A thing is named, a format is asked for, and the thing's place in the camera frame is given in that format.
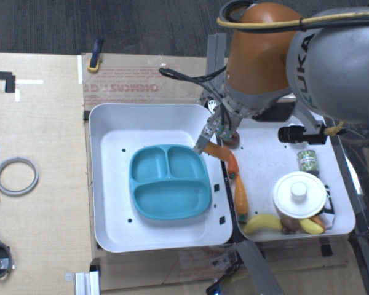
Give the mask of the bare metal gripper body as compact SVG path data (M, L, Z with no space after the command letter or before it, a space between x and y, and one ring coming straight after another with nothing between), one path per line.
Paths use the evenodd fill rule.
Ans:
M256 109L246 107L228 96L220 100L207 98L204 106L210 111L202 129L204 138L211 138L213 135L230 138L239 128L242 119L256 115Z

